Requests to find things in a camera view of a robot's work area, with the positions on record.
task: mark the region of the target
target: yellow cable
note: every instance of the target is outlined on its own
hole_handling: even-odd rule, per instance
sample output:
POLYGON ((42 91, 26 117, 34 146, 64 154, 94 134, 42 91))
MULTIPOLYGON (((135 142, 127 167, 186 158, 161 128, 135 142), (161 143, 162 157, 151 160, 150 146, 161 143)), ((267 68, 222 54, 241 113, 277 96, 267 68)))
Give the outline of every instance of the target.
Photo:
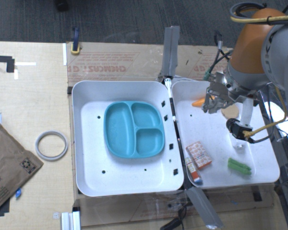
POLYGON ((259 129, 257 129, 257 130, 254 130, 254 131, 243 131, 243 134, 244 134, 244 137, 245 137, 245 138, 249 138, 249 137, 257 134, 258 132, 260 132, 260 131, 262 131, 262 130, 264 130, 264 129, 266 129, 266 128, 269 128, 269 127, 278 125, 279 123, 284 122, 285 119, 287 118, 288 111, 287 111, 285 102, 284 102, 284 100, 283 100, 283 97, 282 97, 279 89, 278 89, 277 87, 275 87, 275 89, 276 89, 277 95, 278 95, 278 97, 279 97, 279 100, 281 101, 281 103, 282 103, 282 105, 283 105, 283 109, 284 109, 284 112, 285 112, 285 113, 284 113, 284 118, 281 119, 281 120, 279 120, 279 121, 277 121, 277 122, 273 122, 273 123, 270 123, 270 124, 268 124, 268 125, 266 125, 266 126, 263 126, 263 127, 259 128, 259 129))
MULTIPOLYGON (((258 18, 258 19, 238 19, 235 17, 230 17, 230 19, 234 22, 238 23, 256 23, 256 22, 267 22, 268 18, 258 18)), ((285 16, 275 16, 275 17, 269 17, 269 22, 273 21, 288 21, 288 15, 285 16)))

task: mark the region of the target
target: red and white box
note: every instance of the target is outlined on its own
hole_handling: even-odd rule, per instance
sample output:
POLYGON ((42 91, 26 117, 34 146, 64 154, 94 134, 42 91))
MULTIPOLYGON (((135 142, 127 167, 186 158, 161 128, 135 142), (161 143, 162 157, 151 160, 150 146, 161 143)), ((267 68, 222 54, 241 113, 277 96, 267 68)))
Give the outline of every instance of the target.
POLYGON ((199 170, 211 164, 212 159, 210 158, 200 141, 197 141, 187 146, 186 150, 194 159, 194 162, 196 163, 196 166, 199 170))

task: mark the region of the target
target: blue plate compartment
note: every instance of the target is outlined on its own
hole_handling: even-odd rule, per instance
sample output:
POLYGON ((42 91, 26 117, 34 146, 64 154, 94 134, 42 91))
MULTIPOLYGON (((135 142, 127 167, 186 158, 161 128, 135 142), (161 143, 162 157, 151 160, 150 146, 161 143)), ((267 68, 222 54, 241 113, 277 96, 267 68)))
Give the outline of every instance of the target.
POLYGON ((121 158, 147 158, 160 153, 165 137, 161 116, 151 104, 122 101, 105 111, 108 149, 121 158))

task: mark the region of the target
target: white tape mark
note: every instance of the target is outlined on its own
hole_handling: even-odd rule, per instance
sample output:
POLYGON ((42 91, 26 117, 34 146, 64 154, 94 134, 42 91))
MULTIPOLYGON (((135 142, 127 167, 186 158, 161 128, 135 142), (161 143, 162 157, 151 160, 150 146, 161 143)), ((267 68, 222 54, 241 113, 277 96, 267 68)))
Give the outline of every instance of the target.
POLYGON ((53 213, 53 219, 60 219, 60 213, 59 212, 54 212, 53 213))
POLYGON ((16 66, 36 66, 36 62, 15 62, 16 66))
POLYGON ((14 79, 18 80, 18 69, 17 68, 14 69, 14 79))
POLYGON ((63 65, 67 66, 67 49, 66 44, 63 44, 63 65))

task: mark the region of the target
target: green object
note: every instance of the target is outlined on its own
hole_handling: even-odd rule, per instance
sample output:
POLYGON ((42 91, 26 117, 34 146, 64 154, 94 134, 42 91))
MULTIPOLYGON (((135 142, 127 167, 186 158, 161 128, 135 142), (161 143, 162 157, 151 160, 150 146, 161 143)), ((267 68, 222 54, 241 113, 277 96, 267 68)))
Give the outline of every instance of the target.
POLYGON ((236 160, 234 160, 234 159, 232 159, 232 158, 229 158, 228 159, 228 162, 229 163, 233 163, 233 164, 236 164, 237 166, 240 166, 240 167, 242 167, 242 168, 244 168, 244 169, 247 169, 247 170, 251 170, 251 168, 249 167, 249 166, 247 166, 246 164, 244 164, 244 163, 240 163, 240 162, 238 162, 238 161, 236 161, 236 160))
POLYGON ((204 75, 204 77, 203 77, 203 80, 204 81, 207 81, 208 80, 208 78, 210 77, 210 69, 208 69, 206 72, 205 72, 205 75, 204 75))
POLYGON ((231 158, 228 160, 228 167, 245 175, 250 175, 252 173, 249 166, 231 158))

